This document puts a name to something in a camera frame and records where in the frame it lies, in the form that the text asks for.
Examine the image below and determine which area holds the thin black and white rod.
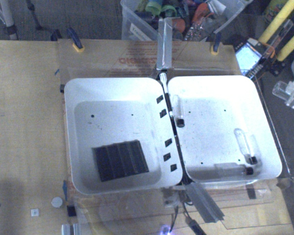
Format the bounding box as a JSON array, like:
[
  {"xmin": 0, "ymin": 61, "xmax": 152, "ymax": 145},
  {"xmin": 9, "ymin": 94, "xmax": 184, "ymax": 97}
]
[{"xmin": 159, "ymin": 72, "xmax": 195, "ymax": 184}]

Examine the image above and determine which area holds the white plastic tray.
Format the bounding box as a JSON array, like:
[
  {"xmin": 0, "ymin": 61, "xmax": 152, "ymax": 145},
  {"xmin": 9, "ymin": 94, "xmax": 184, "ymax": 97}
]
[
  {"xmin": 63, "ymin": 77, "xmax": 183, "ymax": 195},
  {"xmin": 166, "ymin": 75, "xmax": 283, "ymax": 184}
]

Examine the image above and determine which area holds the clear tube with black cap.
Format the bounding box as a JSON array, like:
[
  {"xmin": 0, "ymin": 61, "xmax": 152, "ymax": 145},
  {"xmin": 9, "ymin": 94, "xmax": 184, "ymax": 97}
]
[
  {"xmin": 234, "ymin": 128, "xmax": 259, "ymax": 165},
  {"xmin": 171, "ymin": 94, "xmax": 186, "ymax": 128},
  {"xmin": 214, "ymin": 162, "xmax": 255, "ymax": 177}
]

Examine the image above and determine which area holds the black ribbed rectangular block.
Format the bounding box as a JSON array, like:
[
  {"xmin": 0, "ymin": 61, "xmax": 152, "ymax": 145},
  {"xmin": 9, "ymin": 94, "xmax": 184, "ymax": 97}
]
[{"xmin": 91, "ymin": 140, "xmax": 150, "ymax": 183}]

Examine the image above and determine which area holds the brown cardboard board red print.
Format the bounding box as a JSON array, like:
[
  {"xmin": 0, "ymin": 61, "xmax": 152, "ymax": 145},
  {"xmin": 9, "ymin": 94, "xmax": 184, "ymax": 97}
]
[{"xmin": 57, "ymin": 38, "xmax": 294, "ymax": 230}]

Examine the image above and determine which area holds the clear plastic storage bin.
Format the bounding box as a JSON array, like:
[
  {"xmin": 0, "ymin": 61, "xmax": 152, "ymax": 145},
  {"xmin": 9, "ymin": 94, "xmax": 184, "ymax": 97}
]
[{"xmin": 120, "ymin": 0, "xmax": 247, "ymax": 42}]

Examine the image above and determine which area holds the small grey round disc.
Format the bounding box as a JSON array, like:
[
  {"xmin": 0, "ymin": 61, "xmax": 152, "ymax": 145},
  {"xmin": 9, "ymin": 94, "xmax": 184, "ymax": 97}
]
[{"xmin": 50, "ymin": 196, "xmax": 64, "ymax": 209}]

